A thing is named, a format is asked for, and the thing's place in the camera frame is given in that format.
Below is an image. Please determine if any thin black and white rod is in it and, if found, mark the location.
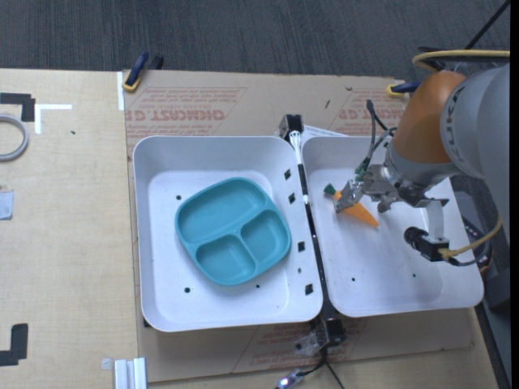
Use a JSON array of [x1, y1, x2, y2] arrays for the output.
[[290, 131, 330, 320]]

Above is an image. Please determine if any white paper sheet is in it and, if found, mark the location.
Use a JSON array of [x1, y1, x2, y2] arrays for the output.
[[302, 124, 350, 139]]

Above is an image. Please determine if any black block with thin wires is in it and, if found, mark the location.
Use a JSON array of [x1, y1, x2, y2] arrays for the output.
[[293, 317, 348, 357], [278, 113, 306, 139]]

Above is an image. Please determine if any orange toy carrot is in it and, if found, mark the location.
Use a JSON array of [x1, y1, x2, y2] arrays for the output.
[[323, 182, 380, 229]]

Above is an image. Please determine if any brown cardboard board red print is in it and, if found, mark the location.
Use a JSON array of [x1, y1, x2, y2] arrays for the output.
[[122, 69, 476, 385]]

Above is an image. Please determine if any blue divided plate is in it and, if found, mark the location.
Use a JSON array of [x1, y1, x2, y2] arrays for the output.
[[174, 177, 293, 288]]

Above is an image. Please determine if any white plastic tray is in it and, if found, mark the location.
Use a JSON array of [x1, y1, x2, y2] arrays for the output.
[[131, 135, 324, 334], [301, 135, 486, 319]]

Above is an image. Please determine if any black cylinder on white bracket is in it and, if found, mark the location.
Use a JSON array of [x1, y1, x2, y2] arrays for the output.
[[403, 198, 452, 263]]

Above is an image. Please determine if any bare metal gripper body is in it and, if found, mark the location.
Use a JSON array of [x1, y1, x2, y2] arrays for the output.
[[361, 163, 427, 208]]

